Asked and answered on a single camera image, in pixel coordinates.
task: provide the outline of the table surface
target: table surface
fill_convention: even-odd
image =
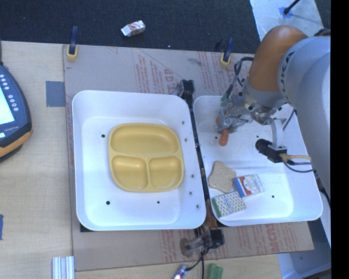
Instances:
[[[34,132],[0,163],[0,278],[49,279],[52,258],[73,255],[66,112],[47,107],[45,90],[47,81],[63,82],[62,44],[2,41],[2,61],[25,93]],[[223,279],[281,278],[276,255],[206,260],[205,274],[211,263],[223,268]],[[78,271],[75,278],[171,278],[179,266]],[[186,279],[201,278],[201,269]]]

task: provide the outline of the black floor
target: black floor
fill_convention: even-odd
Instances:
[[[324,28],[331,29],[331,0],[315,0]],[[142,20],[144,33],[120,29]],[[233,37],[233,52],[254,53],[259,44],[250,0],[0,0],[5,41],[213,51]]]

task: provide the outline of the yellow plate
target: yellow plate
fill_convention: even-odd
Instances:
[[[177,188],[183,180],[181,143],[167,126],[118,125],[110,133],[108,147],[111,175],[121,189],[163,192]]]

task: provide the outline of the cardboard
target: cardboard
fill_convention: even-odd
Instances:
[[[79,46],[76,58],[63,47],[66,93],[67,142],[74,265],[77,271],[149,264],[195,261],[180,249],[193,240],[193,230],[143,230],[92,232],[76,216],[73,154],[72,99],[82,90],[109,90],[173,94],[180,80],[194,80],[196,97],[223,95],[234,76],[234,65],[246,54],[232,54],[230,65],[220,65],[221,53],[172,51],[107,46]],[[246,77],[248,62],[240,77]],[[221,259],[314,248],[307,222],[222,227],[225,244],[206,254]]]

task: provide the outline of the white tray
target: white tray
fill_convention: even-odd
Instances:
[[[72,102],[76,211],[94,231],[189,229],[206,215],[204,193],[186,102],[174,95],[82,91]],[[167,192],[119,188],[109,169],[108,137],[123,123],[156,123],[176,132],[184,178]]]
[[[294,172],[283,163],[271,162],[256,150],[255,143],[259,138],[272,141],[271,126],[261,126],[257,122],[245,124],[229,135],[226,146],[219,145],[215,120],[221,109],[220,99],[221,96],[201,96],[194,102],[194,115],[206,176],[208,178],[211,174],[214,162],[220,160],[235,170],[237,176],[258,174],[265,191],[243,198],[246,210],[218,220],[226,226],[244,226],[319,218],[322,214],[322,200],[314,174]],[[274,117],[288,118],[291,111],[289,105],[284,105]],[[283,143],[288,154],[307,155],[295,116],[284,131]],[[311,168],[310,165],[298,167],[301,170]],[[209,194],[213,198],[223,193],[210,188]]]

